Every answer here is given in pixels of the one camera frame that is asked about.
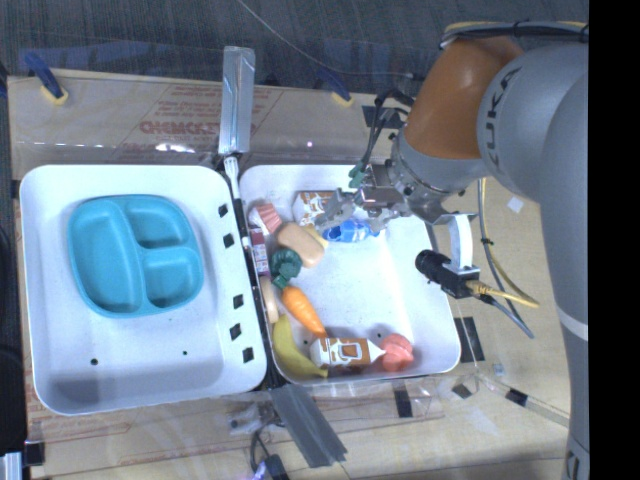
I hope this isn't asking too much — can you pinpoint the white plastic tray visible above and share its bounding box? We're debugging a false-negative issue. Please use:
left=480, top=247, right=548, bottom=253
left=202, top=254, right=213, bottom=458
left=238, top=163, right=462, bottom=387
left=18, top=163, right=268, bottom=416

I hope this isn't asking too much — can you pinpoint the black cylinder on white bracket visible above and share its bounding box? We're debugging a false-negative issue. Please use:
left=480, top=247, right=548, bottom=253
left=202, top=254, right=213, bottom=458
left=414, top=212, right=482, bottom=300

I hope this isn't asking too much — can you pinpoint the orange carrot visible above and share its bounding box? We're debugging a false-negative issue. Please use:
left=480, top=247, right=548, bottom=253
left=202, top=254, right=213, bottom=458
left=280, top=285, right=329, bottom=340

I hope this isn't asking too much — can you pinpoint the brown cardboard board red print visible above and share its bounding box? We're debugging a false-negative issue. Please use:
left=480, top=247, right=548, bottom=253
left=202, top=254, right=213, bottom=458
left=7, top=67, right=571, bottom=480

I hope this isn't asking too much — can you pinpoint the brown and white carton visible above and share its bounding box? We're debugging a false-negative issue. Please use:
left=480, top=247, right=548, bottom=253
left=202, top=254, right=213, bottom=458
left=308, top=336, right=388, bottom=370
left=291, top=190, right=337, bottom=226

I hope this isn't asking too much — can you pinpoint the blue and white bottle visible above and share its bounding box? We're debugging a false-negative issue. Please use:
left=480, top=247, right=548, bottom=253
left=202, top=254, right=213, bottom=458
left=322, top=219, right=381, bottom=244

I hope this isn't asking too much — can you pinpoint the red and white carton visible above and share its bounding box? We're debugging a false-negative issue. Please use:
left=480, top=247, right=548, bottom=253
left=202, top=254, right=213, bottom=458
left=248, top=226, right=272, bottom=277

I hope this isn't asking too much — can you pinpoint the yellow banana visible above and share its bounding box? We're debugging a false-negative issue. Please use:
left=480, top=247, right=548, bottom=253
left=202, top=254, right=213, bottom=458
left=272, top=313, right=330, bottom=381

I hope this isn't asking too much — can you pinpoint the black block with thin wires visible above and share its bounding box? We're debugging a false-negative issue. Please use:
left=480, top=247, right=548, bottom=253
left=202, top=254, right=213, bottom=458
left=263, top=453, right=291, bottom=480

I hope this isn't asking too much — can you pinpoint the green broccoli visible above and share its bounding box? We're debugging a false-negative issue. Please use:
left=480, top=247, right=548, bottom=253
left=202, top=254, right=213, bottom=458
left=269, top=248, right=304, bottom=290

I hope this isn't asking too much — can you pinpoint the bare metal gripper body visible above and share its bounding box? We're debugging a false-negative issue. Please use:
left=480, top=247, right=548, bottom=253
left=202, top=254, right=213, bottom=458
left=354, top=162, right=458, bottom=227

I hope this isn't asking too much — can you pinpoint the blue divided plate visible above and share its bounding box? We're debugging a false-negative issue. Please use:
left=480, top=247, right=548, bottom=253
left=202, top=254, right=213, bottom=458
left=67, top=194, right=205, bottom=319

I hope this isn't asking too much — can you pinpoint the pink lumpy toy food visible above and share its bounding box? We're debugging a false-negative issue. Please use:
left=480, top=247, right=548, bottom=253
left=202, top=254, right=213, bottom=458
left=378, top=332, right=416, bottom=374

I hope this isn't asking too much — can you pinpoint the tan bread roll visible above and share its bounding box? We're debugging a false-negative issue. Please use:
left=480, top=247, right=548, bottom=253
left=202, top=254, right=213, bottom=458
left=275, top=221, right=329, bottom=269

